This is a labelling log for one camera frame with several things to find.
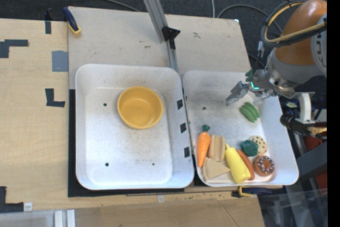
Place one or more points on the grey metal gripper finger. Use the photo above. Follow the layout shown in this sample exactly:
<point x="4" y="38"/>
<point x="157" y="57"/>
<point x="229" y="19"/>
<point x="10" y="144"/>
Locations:
<point x="236" y="93"/>
<point x="259" y="100"/>

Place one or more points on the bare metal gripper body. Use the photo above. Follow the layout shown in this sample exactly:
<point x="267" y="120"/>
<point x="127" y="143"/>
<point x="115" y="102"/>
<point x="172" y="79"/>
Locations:
<point x="265" y="82"/>

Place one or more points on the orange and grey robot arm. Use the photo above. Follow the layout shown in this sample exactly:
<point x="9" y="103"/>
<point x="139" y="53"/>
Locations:
<point x="300" y="34"/>

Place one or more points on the green pea pods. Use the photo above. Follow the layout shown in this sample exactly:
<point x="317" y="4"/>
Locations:
<point x="249" y="112"/>

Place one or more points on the white plastic tray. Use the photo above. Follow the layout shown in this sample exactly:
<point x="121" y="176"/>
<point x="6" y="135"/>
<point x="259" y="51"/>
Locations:
<point x="225" y="119"/>
<point x="127" y="151"/>

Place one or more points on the beige chocolate chip biscuit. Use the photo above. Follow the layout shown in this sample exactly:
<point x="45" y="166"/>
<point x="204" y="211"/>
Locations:
<point x="261" y="144"/>

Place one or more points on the green broccoli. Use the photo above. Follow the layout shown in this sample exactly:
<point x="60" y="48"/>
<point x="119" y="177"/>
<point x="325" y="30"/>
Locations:
<point x="249" y="148"/>

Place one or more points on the tan bread roll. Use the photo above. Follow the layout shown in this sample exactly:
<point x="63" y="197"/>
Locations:
<point x="216" y="147"/>

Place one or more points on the orange carrot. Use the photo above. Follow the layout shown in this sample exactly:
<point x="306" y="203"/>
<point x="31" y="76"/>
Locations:
<point x="203" y="144"/>

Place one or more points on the orange sausage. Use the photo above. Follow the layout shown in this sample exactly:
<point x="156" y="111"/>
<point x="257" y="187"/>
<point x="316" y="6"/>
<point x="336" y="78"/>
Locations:
<point x="248" y="163"/>

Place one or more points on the brown sprinkled doughnut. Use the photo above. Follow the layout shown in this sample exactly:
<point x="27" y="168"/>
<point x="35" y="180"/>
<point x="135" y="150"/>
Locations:
<point x="263" y="165"/>

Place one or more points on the yellow mustard bottle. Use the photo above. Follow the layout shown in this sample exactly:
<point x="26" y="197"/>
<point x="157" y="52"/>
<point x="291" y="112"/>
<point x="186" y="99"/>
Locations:
<point x="236" y="164"/>

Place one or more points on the tan pizza slice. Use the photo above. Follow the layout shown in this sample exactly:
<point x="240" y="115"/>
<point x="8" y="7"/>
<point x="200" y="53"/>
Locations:
<point x="212" y="168"/>

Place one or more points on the yellow bowl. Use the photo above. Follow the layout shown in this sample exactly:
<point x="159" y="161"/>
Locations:
<point x="140" y="107"/>

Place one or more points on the pale wooden board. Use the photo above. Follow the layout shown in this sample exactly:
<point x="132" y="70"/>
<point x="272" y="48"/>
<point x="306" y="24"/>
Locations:
<point x="119" y="40"/>

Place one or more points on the black cylinder on white bracket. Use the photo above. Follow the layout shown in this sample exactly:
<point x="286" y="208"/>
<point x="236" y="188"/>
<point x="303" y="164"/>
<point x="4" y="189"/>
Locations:
<point x="304" y="111"/>

